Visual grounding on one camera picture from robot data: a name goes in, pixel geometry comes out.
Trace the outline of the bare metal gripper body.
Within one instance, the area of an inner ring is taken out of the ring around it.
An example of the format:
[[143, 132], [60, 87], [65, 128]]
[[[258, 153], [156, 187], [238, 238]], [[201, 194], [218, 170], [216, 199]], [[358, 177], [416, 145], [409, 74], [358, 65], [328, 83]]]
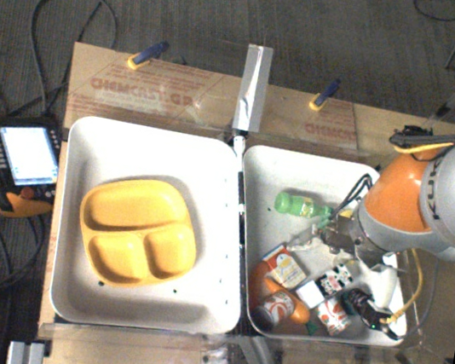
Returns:
[[336, 216], [322, 229], [321, 239], [335, 254], [345, 251], [361, 257], [366, 234], [356, 219]]

